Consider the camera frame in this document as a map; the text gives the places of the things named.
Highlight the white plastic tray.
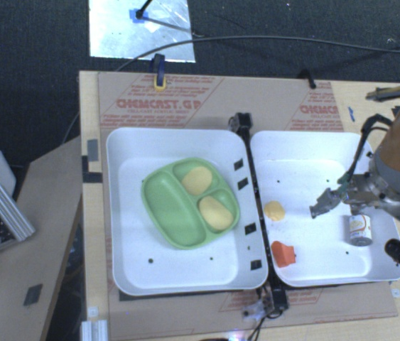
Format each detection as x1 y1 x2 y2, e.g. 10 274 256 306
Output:
249 129 400 288
105 126 270 297

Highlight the thin black rod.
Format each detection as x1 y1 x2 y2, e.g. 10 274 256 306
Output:
240 126 279 291

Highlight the black block with thin wires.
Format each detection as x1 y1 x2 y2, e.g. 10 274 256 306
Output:
269 286 290 313
228 112 254 133

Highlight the green divided plate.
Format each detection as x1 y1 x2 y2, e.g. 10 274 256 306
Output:
140 156 241 251

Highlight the orange toy food block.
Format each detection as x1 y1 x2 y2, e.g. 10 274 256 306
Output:
270 240 297 269

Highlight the small yellow toy food lump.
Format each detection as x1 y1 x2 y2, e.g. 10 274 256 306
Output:
263 200 286 222

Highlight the small white and orange can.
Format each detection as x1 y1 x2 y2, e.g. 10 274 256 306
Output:
347 214 373 247

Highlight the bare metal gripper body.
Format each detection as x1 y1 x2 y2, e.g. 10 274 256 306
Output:
341 173 400 223

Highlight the yellow oval toy bread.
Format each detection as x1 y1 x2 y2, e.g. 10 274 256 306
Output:
180 166 213 197
198 195 235 232

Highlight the brown cardboard board, red print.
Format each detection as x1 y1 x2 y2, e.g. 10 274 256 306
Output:
97 71 399 341

